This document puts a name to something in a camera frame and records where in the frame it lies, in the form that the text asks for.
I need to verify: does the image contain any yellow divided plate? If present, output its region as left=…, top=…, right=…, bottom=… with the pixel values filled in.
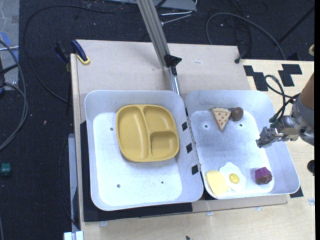
left=115, top=104, right=181, bottom=163

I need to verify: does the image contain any white plastic tray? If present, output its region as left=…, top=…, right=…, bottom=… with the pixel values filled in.
left=184, top=89, right=301, bottom=201
left=84, top=89, right=204, bottom=212

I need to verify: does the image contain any purple toy cupcake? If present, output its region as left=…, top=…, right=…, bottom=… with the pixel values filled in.
left=254, top=166, right=273, bottom=186

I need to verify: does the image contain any brown toy ball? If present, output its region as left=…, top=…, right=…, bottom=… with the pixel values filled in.
left=231, top=106, right=244, bottom=122

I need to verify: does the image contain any yellow toy cheese slice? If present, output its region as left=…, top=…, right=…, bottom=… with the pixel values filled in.
left=205, top=169, right=229, bottom=197

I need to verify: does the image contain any pale wood board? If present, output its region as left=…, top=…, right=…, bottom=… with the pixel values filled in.
left=75, top=39, right=289, bottom=213

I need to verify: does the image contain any toy fried egg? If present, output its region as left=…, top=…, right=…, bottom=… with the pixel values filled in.
left=219, top=161, right=247, bottom=193

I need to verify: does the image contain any thin black and white rod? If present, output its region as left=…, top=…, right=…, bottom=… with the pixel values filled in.
left=185, top=108, right=202, bottom=175

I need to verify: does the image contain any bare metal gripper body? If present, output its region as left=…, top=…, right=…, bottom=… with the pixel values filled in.
left=273, top=114, right=301, bottom=142

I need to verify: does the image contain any toy pie slice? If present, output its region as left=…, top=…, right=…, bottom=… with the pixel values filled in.
left=210, top=106, right=232, bottom=132

